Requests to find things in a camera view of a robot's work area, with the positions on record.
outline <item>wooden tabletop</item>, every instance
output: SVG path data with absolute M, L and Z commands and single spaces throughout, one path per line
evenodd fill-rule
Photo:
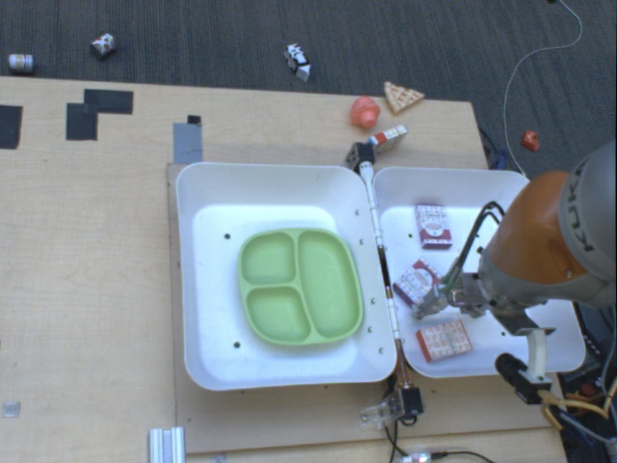
M 67 141 L 67 103 L 83 102 L 85 89 L 132 91 L 133 113 L 99 114 L 97 141 Z M 470 104 L 424 100 L 394 117 L 375 99 L 382 116 L 371 133 L 400 123 L 410 132 L 377 168 L 486 168 Z M 368 135 L 349 123 L 353 100 L 0 77 L 0 105 L 23 107 L 17 150 L 0 150 L 0 402 L 21 403 L 17 418 L 0 418 L 0 461 L 146 462 L 148 431 L 176 425 L 167 199 L 173 124 L 201 116 L 206 161 L 340 165 Z M 470 413 L 466 393 L 482 399 L 476 381 L 492 397 Z M 525 407 L 503 384 L 453 380 L 448 413 L 429 395 L 423 417 L 448 426 L 458 418 L 461 428 L 440 436 L 406 429 L 401 446 L 476 450 L 499 463 L 565 461 L 559 435 L 537 407 Z M 514 425 L 503 422 L 512 417 Z M 306 420 L 303 429 L 317 423 Z M 511 426 L 517 429 L 504 429 Z M 234 427 L 223 429 L 233 434 Z M 389 458 L 377 431 L 289 448 L 269 437 L 271 448 L 225 449 L 228 461 Z M 217 453 L 187 460 L 210 462 Z

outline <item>green divided plate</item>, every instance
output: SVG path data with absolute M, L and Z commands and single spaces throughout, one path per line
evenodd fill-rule
M 249 238 L 238 258 L 244 311 L 277 344 L 342 340 L 362 322 L 362 293 L 347 245 L 331 231 L 284 229 Z

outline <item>toy fruit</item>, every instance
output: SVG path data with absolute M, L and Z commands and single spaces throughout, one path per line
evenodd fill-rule
M 377 103 L 368 96 L 361 96 L 351 106 L 349 117 L 353 125 L 371 128 L 377 123 L 381 110 Z

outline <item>pizza slice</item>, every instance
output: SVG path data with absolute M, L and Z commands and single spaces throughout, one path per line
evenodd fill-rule
M 394 115 L 418 103 L 424 98 L 424 94 L 419 91 L 396 86 L 391 82 L 386 82 L 384 84 L 384 92 L 386 93 L 386 99 Z

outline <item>small can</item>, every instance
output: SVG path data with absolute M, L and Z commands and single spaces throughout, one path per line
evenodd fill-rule
M 35 71 L 35 59 L 32 55 L 9 55 L 9 68 L 12 72 L 32 73 Z
M 110 34 L 104 34 L 96 38 L 90 48 L 98 60 L 103 60 L 116 49 L 116 39 Z

